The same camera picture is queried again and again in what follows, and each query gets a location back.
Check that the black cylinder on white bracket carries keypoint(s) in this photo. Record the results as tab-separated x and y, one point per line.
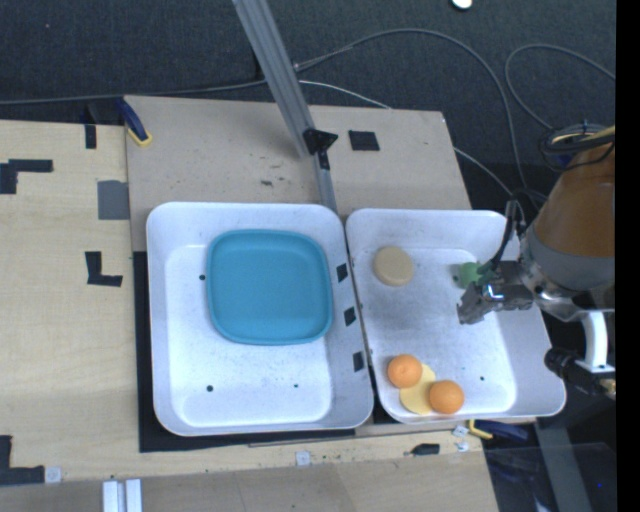
595	340

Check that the blue plate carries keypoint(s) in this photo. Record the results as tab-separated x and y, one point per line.
270	287

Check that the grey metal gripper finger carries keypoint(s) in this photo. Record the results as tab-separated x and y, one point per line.
467	307
486	302

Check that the green round toy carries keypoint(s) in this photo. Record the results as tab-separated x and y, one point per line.
467	272

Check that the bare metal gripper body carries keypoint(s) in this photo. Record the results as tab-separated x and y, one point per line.
515	290

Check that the white plastic tray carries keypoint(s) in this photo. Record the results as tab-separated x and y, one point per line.
425	330
250	390

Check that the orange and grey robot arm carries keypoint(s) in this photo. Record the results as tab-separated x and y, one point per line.
580	210

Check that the beige round biscuit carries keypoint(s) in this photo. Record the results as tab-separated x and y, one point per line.
393	266

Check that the orange fruit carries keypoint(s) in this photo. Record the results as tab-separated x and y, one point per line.
446	397
404	371

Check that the yellow round disc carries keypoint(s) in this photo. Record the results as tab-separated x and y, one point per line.
417	397

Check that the pale wood board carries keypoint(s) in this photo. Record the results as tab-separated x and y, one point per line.
225	155

